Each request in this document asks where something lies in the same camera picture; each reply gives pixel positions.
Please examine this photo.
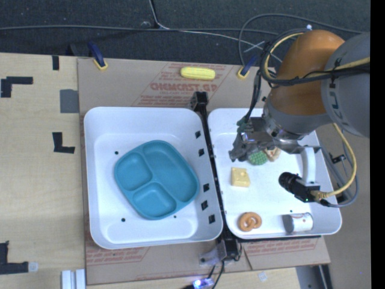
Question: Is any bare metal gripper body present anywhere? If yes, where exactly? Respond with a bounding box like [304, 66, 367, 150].
[240, 116, 306, 154]

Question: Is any green round toy food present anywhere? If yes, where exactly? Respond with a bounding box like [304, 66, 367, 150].
[248, 151, 268, 166]

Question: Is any yellow cheese block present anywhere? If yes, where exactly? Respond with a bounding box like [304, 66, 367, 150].
[230, 167, 251, 188]

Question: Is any thin black rod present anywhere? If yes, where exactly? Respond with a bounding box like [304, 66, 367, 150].
[199, 107, 230, 241]

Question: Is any beige toy bread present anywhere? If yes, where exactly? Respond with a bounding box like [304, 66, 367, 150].
[263, 147, 282, 163]

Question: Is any white plastic tray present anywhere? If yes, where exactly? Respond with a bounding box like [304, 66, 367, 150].
[207, 107, 343, 240]
[83, 106, 224, 250]

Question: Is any brown pretzel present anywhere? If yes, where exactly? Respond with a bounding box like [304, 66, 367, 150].
[238, 211, 262, 232]

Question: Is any blue divided plate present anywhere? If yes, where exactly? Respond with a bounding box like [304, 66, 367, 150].
[113, 140, 200, 221]

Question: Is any yellow corn cob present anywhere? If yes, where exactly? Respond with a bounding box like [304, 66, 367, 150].
[180, 66, 216, 81]

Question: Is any white can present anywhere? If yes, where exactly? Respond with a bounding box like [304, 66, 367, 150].
[282, 212, 314, 234]

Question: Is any brown cardboard board red print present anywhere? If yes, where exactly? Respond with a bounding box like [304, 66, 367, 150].
[76, 57, 331, 285]

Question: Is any black cylinder on white bracket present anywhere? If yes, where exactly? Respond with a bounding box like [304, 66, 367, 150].
[278, 145, 321, 204]

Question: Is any black block with thin wires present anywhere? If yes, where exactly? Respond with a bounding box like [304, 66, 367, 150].
[189, 91, 209, 112]
[215, 237, 242, 261]

